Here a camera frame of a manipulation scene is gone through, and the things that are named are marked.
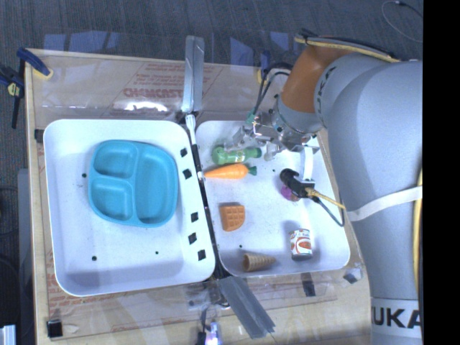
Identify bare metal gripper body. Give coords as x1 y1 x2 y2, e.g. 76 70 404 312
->
250 111 321 155

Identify green bottle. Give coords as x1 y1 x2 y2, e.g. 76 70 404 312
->
211 145 262 166

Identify orange carrot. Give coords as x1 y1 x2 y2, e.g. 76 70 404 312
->
203 163 258 180

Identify purple grapes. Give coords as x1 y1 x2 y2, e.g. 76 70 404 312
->
280 185 301 203

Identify white plastic tray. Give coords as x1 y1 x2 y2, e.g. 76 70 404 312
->
42 119 217 298
195 119 351 278

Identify orange waffle piece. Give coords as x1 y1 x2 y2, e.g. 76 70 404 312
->
218 202 247 233

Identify red and white can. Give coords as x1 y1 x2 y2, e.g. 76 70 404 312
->
288 228 314 260

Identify blue divided plate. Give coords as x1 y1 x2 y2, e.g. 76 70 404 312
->
88 139 180 229

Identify brown ice cream cone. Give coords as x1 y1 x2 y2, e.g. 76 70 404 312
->
241 252 277 273

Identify brown cardboard board red print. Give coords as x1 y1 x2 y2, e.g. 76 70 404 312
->
30 55 341 339

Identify black cylinder on white bracket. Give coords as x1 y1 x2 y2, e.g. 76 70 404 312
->
279 144 318 199

